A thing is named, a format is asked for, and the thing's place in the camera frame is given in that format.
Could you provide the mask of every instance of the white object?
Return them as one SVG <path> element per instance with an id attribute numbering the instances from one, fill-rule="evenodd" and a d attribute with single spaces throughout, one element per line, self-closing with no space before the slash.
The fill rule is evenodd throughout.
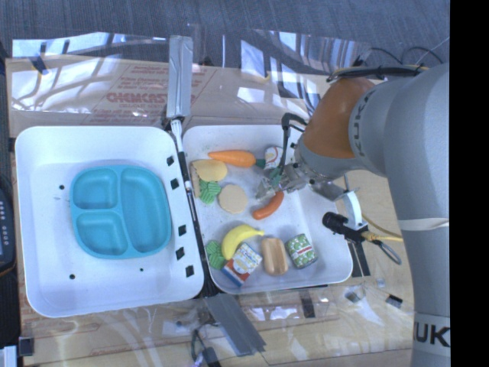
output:
<path id="1" fill-rule="evenodd" d="M 251 151 L 259 158 L 272 145 L 281 146 L 283 131 L 280 125 L 225 125 L 196 126 L 183 135 L 187 161 L 208 158 L 210 151 L 243 149 Z M 291 142 L 296 142 L 299 132 L 291 131 Z M 287 163 L 293 151 L 287 150 Z M 204 204 L 196 199 L 196 211 L 204 245 L 211 240 L 221 242 L 231 228 L 247 223 L 256 229 L 265 231 L 264 237 L 246 239 L 256 252 L 261 251 L 261 239 L 277 237 L 286 242 L 301 233 L 306 234 L 316 250 L 319 259 L 304 269 L 293 267 L 289 259 L 289 271 L 281 276 L 269 275 L 260 265 L 238 287 L 220 271 L 210 268 L 215 284 L 229 294 L 249 294 L 262 291 L 276 291 L 297 287 L 313 287 L 322 284 L 334 284 L 349 278 L 353 269 L 348 244 L 342 235 L 333 235 L 322 224 L 326 212 L 337 212 L 336 205 L 325 197 L 314 193 L 308 187 L 293 193 L 286 193 L 280 208 L 271 216 L 255 220 L 251 216 L 254 209 L 263 206 L 255 198 L 256 189 L 263 177 L 263 170 L 228 166 L 228 174 L 220 181 L 221 186 L 236 184 L 248 195 L 248 207 L 243 213 L 229 214 L 217 202 Z"/>
<path id="2" fill-rule="evenodd" d="M 200 292 L 204 277 L 192 214 L 175 144 L 165 131 L 33 127 L 18 136 L 15 156 L 26 291 L 39 314 L 68 317 L 187 300 Z M 111 260 L 88 255 L 76 242 L 70 218 L 71 181 L 81 170 L 104 164 L 146 167 L 163 181 L 172 238 L 162 251 Z M 178 188 L 172 188 L 171 180 L 178 181 Z M 180 248 L 184 255 L 178 259 Z"/>

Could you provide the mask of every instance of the blue divided plate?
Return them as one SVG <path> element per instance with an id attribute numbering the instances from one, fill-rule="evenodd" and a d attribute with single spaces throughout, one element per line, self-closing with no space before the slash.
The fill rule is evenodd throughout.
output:
<path id="1" fill-rule="evenodd" d="M 70 209 L 79 245 L 99 258 L 144 257 L 171 238 L 164 186 L 143 167 L 92 167 L 71 183 Z"/>

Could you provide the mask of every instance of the yellow banana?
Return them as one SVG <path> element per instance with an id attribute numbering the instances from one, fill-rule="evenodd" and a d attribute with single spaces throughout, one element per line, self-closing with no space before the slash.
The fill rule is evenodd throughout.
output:
<path id="1" fill-rule="evenodd" d="M 254 229 L 248 224 L 241 224 L 231 229 L 222 240 L 221 250 L 222 256 L 226 260 L 230 260 L 236 253 L 238 246 L 246 238 L 250 238 L 255 235 L 264 235 L 265 231 Z"/>

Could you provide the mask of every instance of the toy carrot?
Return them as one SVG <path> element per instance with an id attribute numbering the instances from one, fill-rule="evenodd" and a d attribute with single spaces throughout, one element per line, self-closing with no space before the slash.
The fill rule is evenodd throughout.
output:
<path id="1" fill-rule="evenodd" d="M 279 190 L 278 192 L 275 193 L 275 196 L 273 196 L 268 204 L 266 206 L 263 206 L 257 210 L 255 210 L 251 215 L 253 216 L 253 219 L 255 220 L 261 220 L 264 219 L 268 216 L 270 216 L 272 213 L 274 213 L 280 206 L 280 204 L 283 201 L 283 191 Z"/>
<path id="2" fill-rule="evenodd" d="M 250 151 L 244 150 L 213 151 L 209 152 L 208 156 L 211 159 L 238 167 L 251 167 L 255 164 L 259 166 L 258 162 L 261 161 L 257 161 L 256 157 Z"/>

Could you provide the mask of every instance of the soda can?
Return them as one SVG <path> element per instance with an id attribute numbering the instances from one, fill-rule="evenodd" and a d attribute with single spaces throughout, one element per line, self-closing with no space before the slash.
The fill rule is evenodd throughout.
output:
<path id="1" fill-rule="evenodd" d="M 296 268 L 302 269 L 316 262 L 318 255 L 305 234 L 299 234 L 285 243 L 285 249 Z"/>

